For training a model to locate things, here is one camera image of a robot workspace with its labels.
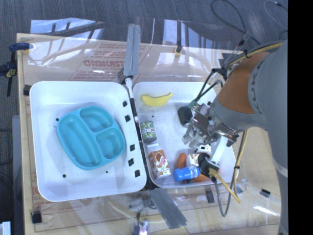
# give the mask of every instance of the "gray robot arm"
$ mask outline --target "gray robot arm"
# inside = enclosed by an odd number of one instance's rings
[[[184,143],[194,147],[213,143],[221,136],[227,146],[250,127],[268,132],[281,192],[279,234],[289,234],[287,145],[287,53],[286,40],[273,53],[264,52],[242,61],[209,105],[196,105]]]

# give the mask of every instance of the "banana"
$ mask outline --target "banana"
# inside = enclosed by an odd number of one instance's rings
[[[163,96],[152,97],[152,96],[144,94],[144,95],[141,95],[141,99],[146,105],[155,107],[155,106],[162,106],[166,104],[167,101],[170,99],[170,97],[172,97],[173,95],[174,95],[173,93],[169,93]]]

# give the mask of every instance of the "small green can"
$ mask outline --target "small green can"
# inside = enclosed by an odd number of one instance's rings
[[[151,143],[157,140],[155,127],[153,121],[144,121],[140,123],[142,141],[144,143]]]

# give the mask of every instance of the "clamp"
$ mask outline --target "clamp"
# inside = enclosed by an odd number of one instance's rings
[[[33,48],[33,45],[29,43],[16,43],[9,46],[9,50],[11,51],[11,61],[6,62],[4,65],[0,66],[0,76],[5,76],[9,79],[6,96],[10,96],[12,77],[17,74],[16,51],[31,48]]]

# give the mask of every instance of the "wire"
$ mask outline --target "wire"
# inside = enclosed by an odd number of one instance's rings
[[[214,86],[217,85],[217,83],[219,83],[220,80],[216,81],[214,84],[212,84],[209,88],[207,88],[199,97],[197,97],[197,100],[198,101],[201,97],[203,97],[210,89],[212,89]]]
[[[263,7],[264,7],[264,10],[265,10],[266,14],[268,14],[268,16],[269,16],[275,23],[277,23],[279,26],[281,26],[281,27],[284,28],[285,30],[288,30],[286,27],[284,27],[283,25],[281,25],[277,20],[275,20],[275,18],[272,17],[272,15],[266,10],[265,4],[266,4],[267,2],[273,2],[273,3],[275,3],[276,5],[278,5],[278,6],[282,7],[282,8],[284,8],[287,12],[288,12],[288,9],[287,9],[286,7],[284,7],[283,5],[281,5],[280,3],[276,2],[276,1],[273,1],[273,0],[266,0],[266,1],[264,1],[264,3],[263,3]]]
[[[207,82],[209,81],[210,77],[211,77],[213,74],[214,74],[214,72],[211,72],[211,73],[208,75],[208,77],[206,78],[205,82],[203,83],[203,86],[202,86],[201,90],[199,91],[199,94],[198,94],[197,97],[195,98],[195,101],[198,101],[198,100],[202,97],[201,94],[202,94],[202,92],[203,92],[203,90],[204,90],[204,88],[205,88],[205,85],[207,84]]]
[[[241,29],[239,29],[238,27],[236,27],[236,26],[234,26],[234,25],[228,23],[227,21],[225,21],[223,18],[221,18],[221,17],[214,11],[214,9],[213,9],[213,3],[215,3],[216,1],[224,1],[224,2],[227,2],[230,6],[232,6],[232,7],[234,8],[234,10],[237,12],[237,14],[238,14],[238,16],[239,16],[239,18],[240,18],[240,21],[241,21],[241,23],[242,23],[242,25],[243,25],[243,28],[244,28],[243,30],[241,30]],[[233,4],[231,4],[229,1],[227,1],[227,0],[213,0],[212,3],[211,3],[211,10],[212,10],[212,12],[214,13],[214,15],[217,16],[220,20],[222,20],[225,24],[227,24],[228,26],[230,26],[230,27],[232,27],[232,28],[234,28],[234,29],[236,29],[236,30],[242,32],[243,34],[246,34],[246,32],[247,32],[246,26],[245,26],[245,24],[244,24],[244,21],[243,21],[241,15],[240,15],[239,11],[238,11],[238,10],[236,9],[236,7],[235,7]],[[254,37],[251,36],[251,38],[252,38],[255,42],[257,42],[257,44],[260,44],[260,42],[259,42],[258,40],[256,40]]]
[[[280,41],[277,44],[272,44],[272,45],[269,45],[269,46],[258,48],[258,49],[254,50],[254,51],[249,51],[249,52],[246,52],[246,53],[242,53],[242,54],[238,55],[236,58],[230,60],[228,64],[225,64],[225,69],[228,69],[230,66],[232,66],[232,65],[234,65],[236,63],[239,63],[240,61],[242,61],[242,60],[244,60],[246,58],[250,58],[253,55],[258,54],[260,52],[267,51],[267,50],[274,49],[274,48],[278,48],[283,43],[284,42]]]
[[[239,147],[239,151],[238,151],[238,156],[237,156],[237,159],[236,159],[236,163],[235,163],[235,167],[234,167],[234,171],[233,171],[233,176],[232,176],[232,180],[230,182],[230,186],[229,187],[228,187],[228,185],[224,181],[221,181],[221,177],[219,176],[219,174],[217,173],[216,170],[213,170],[213,169],[209,170],[209,174],[212,175],[211,180],[212,180],[212,182],[215,185],[216,193],[217,193],[217,196],[218,196],[219,208],[220,208],[221,215],[223,217],[225,217],[227,215],[228,208],[229,208],[229,205],[230,205],[231,196],[233,196],[237,200],[237,202],[240,203],[240,199],[239,199],[238,194],[237,194],[236,176],[237,176],[237,174],[239,172],[239,168],[240,168],[239,164],[240,164],[241,157],[243,155],[244,147],[246,145],[247,135],[248,135],[248,130],[245,130],[243,132],[243,136],[241,138],[241,143],[240,143],[240,147]],[[226,187],[226,189],[229,192],[229,194],[228,194],[228,201],[227,201],[227,206],[226,206],[225,212],[223,212],[223,209],[222,209],[221,195],[220,195],[219,187],[217,185],[216,178],[218,178],[222,182],[222,184]]]

